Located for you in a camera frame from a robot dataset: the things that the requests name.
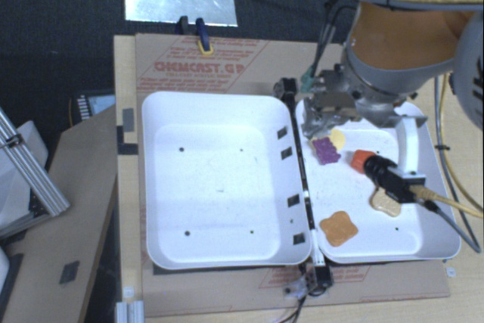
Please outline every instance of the brown cardboard panel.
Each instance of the brown cardboard panel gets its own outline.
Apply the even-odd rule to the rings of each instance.
[[[299,78],[315,53],[312,43],[213,39],[217,56],[202,57],[192,37],[147,34],[137,35],[135,41],[138,109],[144,98],[157,90],[269,95],[282,76]],[[321,65],[331,67],[340,59],[340,52],[340,46],[330,45]],[[141,128],[141,115],[138,115],[138,128]],[[294,267],[154,274],[145,243],[141,133],[139,130],[141,260],[146,316],[293,306],[294,300],[284,299],[283,287],[299,276]],[[335,269],[334,273],[335,285],[323,297],[308,300],[308,305],[449,295],[442,263],[438,261],[347,266]]]
[[[62,134],[49,175],[71,207],[8,246],[24,258],[4,322],[84,321],[115,198],[114,124],[110,108]],[[60,284],[68,264],[76,277]]]

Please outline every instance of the black connector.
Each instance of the black connector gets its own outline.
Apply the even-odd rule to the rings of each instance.
[[[399,203],[414,203],[415,194],[410,190],[412,185],[423,185],[424,178],[408,179],[389,170],[397,165],[390,159],[380,156],[372,156],[366,159],[363,165],[365,175],[376,185],[384,188],[386,194]]]

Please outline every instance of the teal connector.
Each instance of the teal connector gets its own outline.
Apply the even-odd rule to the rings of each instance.
[[[311,76],[312,67],[309,67],[307,71],[301,77],[301,93],[310,93],[312,83],[315,78]]]

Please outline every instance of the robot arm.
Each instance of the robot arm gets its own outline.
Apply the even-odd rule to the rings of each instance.
[[[312,82],[304,135],[362,117],[394,127],[394,107],[448,72],[464,111],[482,128],[482,0],[359,1],[341,64]]]

